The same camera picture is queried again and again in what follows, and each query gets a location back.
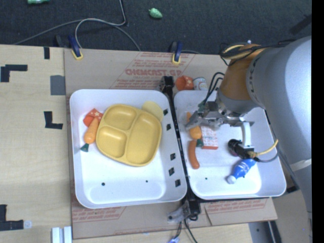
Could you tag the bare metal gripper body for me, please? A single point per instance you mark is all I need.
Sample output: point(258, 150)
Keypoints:
point(215, 114)

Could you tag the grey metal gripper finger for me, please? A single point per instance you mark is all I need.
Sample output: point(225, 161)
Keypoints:
point(211, 126)
point(193, 120)

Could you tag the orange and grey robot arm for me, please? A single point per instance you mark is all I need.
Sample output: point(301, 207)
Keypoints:
point(278, 80)

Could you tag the orange carrot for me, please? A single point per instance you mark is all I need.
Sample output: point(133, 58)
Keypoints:
point(91, 133)
point(195, 133)

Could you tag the white and orange carton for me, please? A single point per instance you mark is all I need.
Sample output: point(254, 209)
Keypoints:
point(210, 139)

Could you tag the thin black rod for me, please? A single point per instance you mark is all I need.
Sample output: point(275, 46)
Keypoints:
point(180, 140)

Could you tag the small white can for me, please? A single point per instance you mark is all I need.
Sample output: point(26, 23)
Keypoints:
point(200, 84)

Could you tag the orange sausage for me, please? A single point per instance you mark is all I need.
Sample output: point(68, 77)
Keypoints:
point(193, 156)

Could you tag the orange packet with stars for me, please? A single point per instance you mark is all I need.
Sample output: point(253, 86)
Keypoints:
point(183, 83)
point(89, 116)

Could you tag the pale yellow round biscuit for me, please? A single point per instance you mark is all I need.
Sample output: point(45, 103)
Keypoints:
point(153, 109)

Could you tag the white plastic tray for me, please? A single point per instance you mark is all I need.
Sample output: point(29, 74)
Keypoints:
point(121, 183)
point(217, 176)

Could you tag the blue bottle white cap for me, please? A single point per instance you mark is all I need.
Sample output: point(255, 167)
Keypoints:
point(243, 168)

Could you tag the yellow divided plate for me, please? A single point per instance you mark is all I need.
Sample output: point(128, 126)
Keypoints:
point(131, 135)

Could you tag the brown cardboard board red print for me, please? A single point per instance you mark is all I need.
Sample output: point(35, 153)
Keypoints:
point(101, 67)

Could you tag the green grapes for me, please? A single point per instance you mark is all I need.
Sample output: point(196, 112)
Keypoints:
point(155, 13)

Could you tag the black cylinder on white bracket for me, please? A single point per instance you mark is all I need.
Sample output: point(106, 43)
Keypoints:
point(240, 147)

